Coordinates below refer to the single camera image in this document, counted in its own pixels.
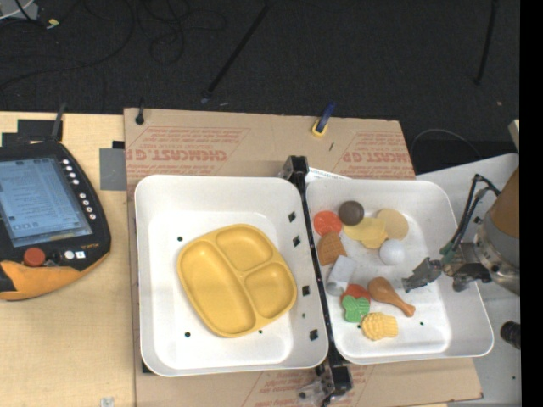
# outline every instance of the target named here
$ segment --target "red button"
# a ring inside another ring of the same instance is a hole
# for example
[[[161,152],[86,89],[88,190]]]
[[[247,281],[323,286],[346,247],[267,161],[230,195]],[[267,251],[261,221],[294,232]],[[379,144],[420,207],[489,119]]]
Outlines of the red button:
[[[28,248],[23,255],[25,265],[39,267],[45,262],[45,253],[40,248]]]

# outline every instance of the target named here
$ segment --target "yellow plate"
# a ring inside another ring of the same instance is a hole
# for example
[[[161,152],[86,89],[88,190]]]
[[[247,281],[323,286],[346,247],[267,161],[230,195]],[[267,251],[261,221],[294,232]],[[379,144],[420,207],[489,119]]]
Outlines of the yellow plate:
[[[262,328],[297,297],[282,255],[251,225],[227,226],[190,242],[177,257],[177,274],[202,321],[223,337]]]

